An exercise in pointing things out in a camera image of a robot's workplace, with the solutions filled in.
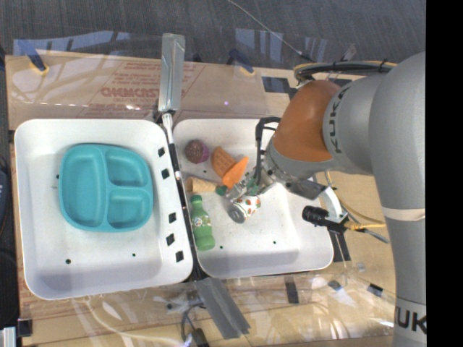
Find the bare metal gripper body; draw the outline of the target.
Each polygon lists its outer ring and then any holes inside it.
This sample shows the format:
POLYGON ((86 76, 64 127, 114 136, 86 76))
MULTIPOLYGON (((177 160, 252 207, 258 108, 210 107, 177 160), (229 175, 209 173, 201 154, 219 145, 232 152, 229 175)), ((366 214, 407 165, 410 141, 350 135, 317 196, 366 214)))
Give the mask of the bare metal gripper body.
POLYGON ((270 159, 263 159, 249 171, 246 171, 240 184, 242 185, 242 195, 252 196, 252 188, 259 186, 270 186, 276 184, 285 185, 285 175, 277 168, 277 165, 270 159))

